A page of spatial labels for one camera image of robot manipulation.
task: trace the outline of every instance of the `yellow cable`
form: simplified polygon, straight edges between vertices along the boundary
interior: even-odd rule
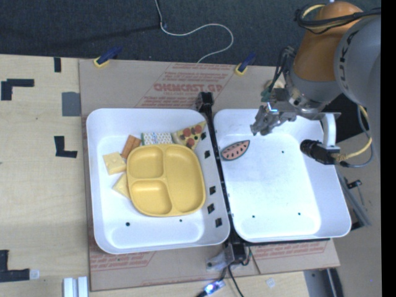
[[[358,105],[358,107],[359,107],[359,110],[361,111],[361,113],[363,114],[363,116],[364,116],[364,117],[366,118],[366,120],[368,121],[368,114],[367,114],[367,111],[366,111],[361,105]],[[357,156],[357,155],[362,154],[364,151],[366,151],[366,150],[370,147],[371,142],[372,142],[372,138],[370,137],[369,140],[368,140],[368,142],[366,143],[366,145],[365,145],[363,148],[361,148],[360,150],[358,150],[357,152],[350,153],[350,154],[332,154],[332,156],[334,157],[334,159],[335,159],[336,161],[344,161],[344,160],[347,160],[347,159],[349,159],[349,158],[352,158],[352,157],[355,157],[355,156]]]

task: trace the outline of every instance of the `black fabric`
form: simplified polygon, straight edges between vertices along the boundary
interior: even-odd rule
[[[233,46],[203,60],[239,64],[251,52],[254,65],[275,66],[280,50],[297,48],[304,30],[297,26],[295,10],[329,0],[159,0],[166,29],[186,33],[201,25],[218,23],[234,35]],[[367,11],[381,0],[348,1]],[[118,59],[197,62],[202,56],[228,46],[229,33],[207,27],[188,37],[172,37],[160,30],[154,0],[0,0],[0,53],[37,56],[96,58],[122,46]],[[355,107],[346,99],[330,106],[353,116],[348,134],[360,132]]]

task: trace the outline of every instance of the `white tray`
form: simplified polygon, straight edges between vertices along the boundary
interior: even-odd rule
[[[303,155],[304,139],[323,141],[319,121],[297,117],[253,136],[257,110],[221,110],[214,117],[219,151],[250,140],[245,154],[221,160],[236,232],[252,243],[335,238],[351,227],[333,165]]]
[[[103,161],[107,153],[122,152],[129,134],[174,132],[204,120],[200,113],[184,109],[99,109],[90,113],[87,142],[93,229],[102,250],[124,254],[215,245],[227,239],[230,223],[207,127],[206,138],[194,150],[204,175],[206,201],[190,215],[149,217],[138,212],[128,198],[112,190],[121,174],[108,175]]]

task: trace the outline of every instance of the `wooden surface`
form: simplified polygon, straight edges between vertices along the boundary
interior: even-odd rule
[[[79,93],[78,60],[0,55],[0,80],[34,79],[0,101],[0,249],[8,269],[36,269],[40,277],[0,283],[0,296],[61,296],[66,277],[89,275],[82,131],[79,116],[62,116],[63,92]],[[56,157],[54,136],[77,158]],[[267,284],[271,279],[274,287]],[[239,277],[245,296],[308,297],[302,272]],[[147,286],[90,296],[195,296],[207,282]],[[238,296],[233,282],[217,296]]]

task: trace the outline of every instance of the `white cable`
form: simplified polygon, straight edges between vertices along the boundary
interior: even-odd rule
[[[165,30],[165,28],[163,27],[163,24],[162,24],[162,14],[161,14],[160,6],[158,5],[158,1],[157,1],[157,0],[154,0],[154,1],[155,1],[155,6],[157,7],[158,15],[160,16],[160,27],[161,27],[161,30],[162,30],[164,33],[168,34],[168,35],[171,35],[171,36],[174,36],[174,37],[185,37],[185,36],[187,36],[187,35],[190,35],[190,34],[195,33],[196,31],[198,31],[198,30],[200,30],[200,29],[202,29],[202,28],[209,27],[209,26],[212,26],[212,27],[213,27],[213,26],[214,26],[214,27],[222,27],[222,28],[224,28],[225,30],[227,30],[227,32],[231,35],[231,42],[230,42],[230,44],[229,44],[226,48],[223,48],[223,49],[221,49],[220,51],[216,51],[216,52],[213,52],[213,53],[206,54],[205,56],[201,57],[201,58],[199,59],[199,61],[197,61],[197,62],[201,62],[201,60],[203,60],[204,58],[209,57],[209,56],[211,56],[211,55],[218,54],[218,53],[221,53],[221,52],[224,52],[224,51],[228,50],[228,49],[232,46],[232,44],[234,43],[234,35],[233,35],[233,33],[231,32],[231,30],[230,30],[228,27],[226,27],[225,25],[218,24],[218,23],[205,24],[205,25],[203,25],[203,26],[201,26],[201,27],[198,27],[198,28],[196,28],[195,30],[193,30],[193,31],[191,31],[191,32],[187,32],[187,33],[177,34],[177,33],[168,32],[167,30]]]

